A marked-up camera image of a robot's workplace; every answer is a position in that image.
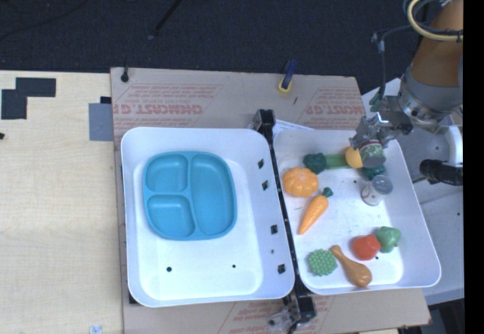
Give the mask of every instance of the silver can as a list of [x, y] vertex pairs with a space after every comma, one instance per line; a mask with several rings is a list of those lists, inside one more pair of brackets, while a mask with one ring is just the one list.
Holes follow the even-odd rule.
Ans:
[[378, 205], [393, 190], [391, 180], [385, 175], [375, 175], [371, 182], [361, 189], [361, 199], [368, 205]]

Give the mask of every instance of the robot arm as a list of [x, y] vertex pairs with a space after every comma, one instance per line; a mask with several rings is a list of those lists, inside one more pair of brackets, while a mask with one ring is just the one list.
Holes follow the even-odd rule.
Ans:
[[[400, 134], [410, 134], [414, 127], [445, 135], [449, 144], [452, 142], [449, 161], [424, 160], [420, 172], [432, 181], [462, 185], [461, 133], [456, 126], [441, 122], [463, 103], [464, 0], [444, 0], [442, 9], [427, 27], [415, 20], [415, 14], [419, 4], [430, 1], [433, 0], [411, 0], [406, 8], [411, 27], [423, 38], [401, 77], [398, 95], [381, 97], [381, 88], [371, 101], [376, 115], [361, 118], [349, 143], [360, 151], [375, 141], [384, 148]], [[374, 167], [381, 160], [363, 159], [363, 163]]]

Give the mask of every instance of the yellow lemon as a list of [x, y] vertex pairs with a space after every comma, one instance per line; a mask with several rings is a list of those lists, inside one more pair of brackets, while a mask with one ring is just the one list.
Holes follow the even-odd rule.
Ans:
[[360, 150], [354, 150], [351, 146], [346, 149], [345, 152], [346, 163], [354, 169], [363, 167], [363, 161], [361, 160]]

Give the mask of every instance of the light wood surface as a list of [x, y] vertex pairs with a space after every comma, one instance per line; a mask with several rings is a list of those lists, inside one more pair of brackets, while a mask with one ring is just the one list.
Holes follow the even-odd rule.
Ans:
[[0, 332], [123, 332], [113, 142], [89, 140], [88, 105], [107, 74], [55, 77], [55, 97], [28, 97], [27, 119], [0, 120]]

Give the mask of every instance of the yellow cable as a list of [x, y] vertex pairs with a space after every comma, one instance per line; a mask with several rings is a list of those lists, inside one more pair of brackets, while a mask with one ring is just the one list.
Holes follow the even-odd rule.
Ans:
[[[414, 6], [419, 2], [420, 0], [412, 0], [410, 2], [410, 4], [408, 5], [408, 8], [407, 8], [407, 18], [408, 18], [408, 22], [410, 23], [410, 25], [418, 32], [420, 33], [422, 36], [424, 37], [427, 37], [428, 39], [433, 39], [433, 40], [437, 40], [437, 41], [456, 41], [457, 39], [455, 38], [455, 36], [444, 36], [444, 35], [437, 35], [435, 33], [431, 33], [431, 32], [427, 32], [425, 29], [422, 29], [414, 20], [414, 16], [413, 16], [413, 8]], [[459, 35], [458, 36], [458, 39], [460, 39], [461, 41], [464, 40], [464, 34], [462, 35]]]

